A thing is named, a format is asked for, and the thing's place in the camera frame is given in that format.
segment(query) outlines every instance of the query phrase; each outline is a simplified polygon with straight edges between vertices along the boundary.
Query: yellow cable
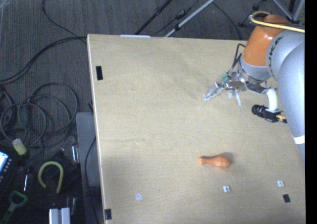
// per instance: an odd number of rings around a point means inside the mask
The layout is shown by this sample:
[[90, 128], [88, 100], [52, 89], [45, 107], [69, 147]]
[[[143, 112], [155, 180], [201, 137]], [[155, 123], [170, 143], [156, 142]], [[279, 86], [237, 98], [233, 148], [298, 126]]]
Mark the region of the yellow cable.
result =
[[265, 26], [265, 27], [271, 27], [271, 28], [280, 28], [280, 29], [286, 29], [286, 30], [292, 30], [292, 31], [296, 31], [296, 32], [300, 32], [300, 33], [305, 33], [305, 29], [301, 29], [301, 28], [296, 28], [296, 27], [290, 27], [290, 26], [286, 26], [286, 25], [282, 25], [282, 24], [277, 24], [277, 23], [269, 23], [269, 22], [263, 22], [263, 21], [259, 21], [259, 20], [255, 20], [255, 16], [257, 14], [260, 13], [264, 13], [266, 15], [270, 15], [270, 13], [265, 12], [265, 11], [256, 11], [254, 13], [252, 13], [249, 16], [249, 20], [256, 24], [256, 25], [260, 25], [260, 26]]
[[38, 174], [39, 183], [41, 184], [41, 186], [43, 188], [46, 188], [46, 184], [42, 180], [42, 173], [43, 173], [43, 170], [45, 169], [45, 167], [48, 166], [48, 165], [55, 165], [55, 166], [59, 167], [59, 181], [58, 181], [58, 186], [57, 186], [57, 189], [56, 189], [56, 193], [59, 193], [60, 192], [60, 188], [61, 188], [61, 184], [63, 182], [64, 169], [63, 169], [62, 165], [59, 164], [58, 162], [49, 161], [49, 162], [45, 162], [41, 166], [41, 168], [39, 170], [39, 174]]

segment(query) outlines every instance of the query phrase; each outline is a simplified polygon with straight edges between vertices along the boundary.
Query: tabletop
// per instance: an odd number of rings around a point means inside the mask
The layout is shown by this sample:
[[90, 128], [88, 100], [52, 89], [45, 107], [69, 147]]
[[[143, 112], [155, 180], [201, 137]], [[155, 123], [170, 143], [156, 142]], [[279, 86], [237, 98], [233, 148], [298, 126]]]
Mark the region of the tabletop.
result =
[[[105, 223], [302, 224], [305, 166], [286, 123], [252, 114], [266, 95], [203, 95], [234, 40], [88, 35]], [[231, 165], [200, 165], [224, 154]]]

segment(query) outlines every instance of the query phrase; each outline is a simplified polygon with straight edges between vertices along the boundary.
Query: green tool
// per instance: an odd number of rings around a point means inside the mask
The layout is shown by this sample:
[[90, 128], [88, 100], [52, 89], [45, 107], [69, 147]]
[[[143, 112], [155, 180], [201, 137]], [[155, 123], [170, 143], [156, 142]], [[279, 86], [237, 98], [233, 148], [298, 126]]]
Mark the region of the green tool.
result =
[[[17, 196], [19, 198], [22, 199], [22, 202], [21, 203], [15, 203], [13, 201], [13, 197], [14, 196]], [[28, 197], [25, 196], [24, 194], [16, 191], [16, 190], [13, 190], [11, 191], [10, 195], [9, 195], [9, 203], [10, 203], [10, 206], [8, 208], [8, 210], [6, 211], [6, 213], [4, 214], [3, 218], [1, 219], [0, 221], [0, 224], [7, 224], [11, 218], [11, 215], [13, 214], [14, 210], [16, 208], [20, 208], [22, 206], [24, 206], [26, 204], [26, 202], [28, 201]]]

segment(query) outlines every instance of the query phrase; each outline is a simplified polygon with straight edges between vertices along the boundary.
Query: orange object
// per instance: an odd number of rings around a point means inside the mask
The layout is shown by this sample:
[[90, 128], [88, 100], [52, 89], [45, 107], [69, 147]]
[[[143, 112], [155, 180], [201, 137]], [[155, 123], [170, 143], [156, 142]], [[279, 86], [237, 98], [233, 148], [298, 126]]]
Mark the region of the orange object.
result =
[[201, 156], [198, 159], [200, 165], [212, 164], [218, 168], [225, 169], [231, 165], [231, 160], [225, 155], [218, 155], [215, 157]]
[[[279, 15], [270, 14], [263, 18], [268, 23], [290, 23]], [[254, 66], [266, 66], [265, 56], [272, 40], [284, 29], [256, 26], [242, 53], [243, 60]]]

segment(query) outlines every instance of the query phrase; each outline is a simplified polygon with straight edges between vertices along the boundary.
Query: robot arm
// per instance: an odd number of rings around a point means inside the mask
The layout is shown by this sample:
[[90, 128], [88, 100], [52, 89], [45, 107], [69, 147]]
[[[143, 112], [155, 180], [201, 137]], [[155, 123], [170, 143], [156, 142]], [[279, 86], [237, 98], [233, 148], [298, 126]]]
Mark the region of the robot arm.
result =
[[[278, 15], [265, 15], [263, 22], [284, 24], [288, 21]], [[269, 108], [254, 105], [252, 112], [271, 122], [278, 121], [281, 110], [277, 108], [274, 89], [264, 88], [261, 83], [273, 77], [277, 81], [280, 102], [287, 122], [305, 163], [305, 34], [303, 31], [256, 26], [248, 43], [232, 68], [215, 82], [204, 95], [208, 101], [222, 90], [236, 95], [249, 90], [267, 94]]]

